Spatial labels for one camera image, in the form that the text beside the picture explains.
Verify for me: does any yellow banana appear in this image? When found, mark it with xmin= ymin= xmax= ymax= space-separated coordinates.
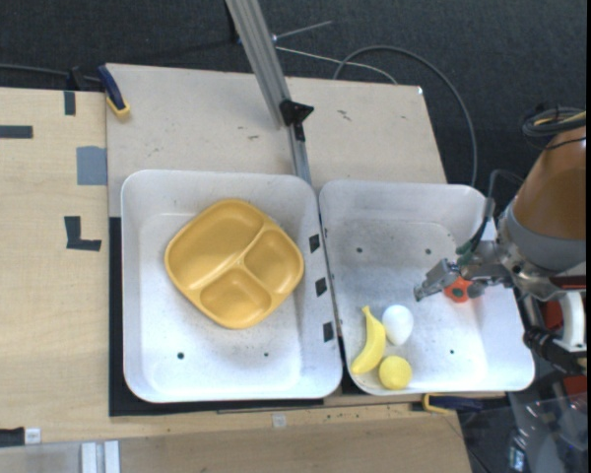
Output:
xmin=350 ymin=304 xmax=387 ymax=376

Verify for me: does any yellow lemon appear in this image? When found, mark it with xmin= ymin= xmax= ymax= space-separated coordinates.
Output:
xmin=377 ymin=355 xmax=414 ymax=391

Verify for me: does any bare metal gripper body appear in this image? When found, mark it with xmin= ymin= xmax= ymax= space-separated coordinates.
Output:
xmin=458 ymin=237 xmax=587 ymax=303

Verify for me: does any white egg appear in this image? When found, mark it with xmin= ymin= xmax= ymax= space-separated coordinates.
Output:
xmin=381 ymin=304 xmax=416 ymax=347

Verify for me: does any white plastic tray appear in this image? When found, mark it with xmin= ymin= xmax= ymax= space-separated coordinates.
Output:
xmin=120 ymin=169 xmax=345 ymax=404
xmin=317 ymin=178 xmax=537 ymax=397

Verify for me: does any black cylinder on white bracket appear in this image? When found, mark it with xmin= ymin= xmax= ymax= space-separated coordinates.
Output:
xmin=523 ymin=291 xmax=587 ymax=376

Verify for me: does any yellow divided plate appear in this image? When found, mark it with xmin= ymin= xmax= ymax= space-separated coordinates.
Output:
xmin=164 ymin=198 xmax=305 ymax=330

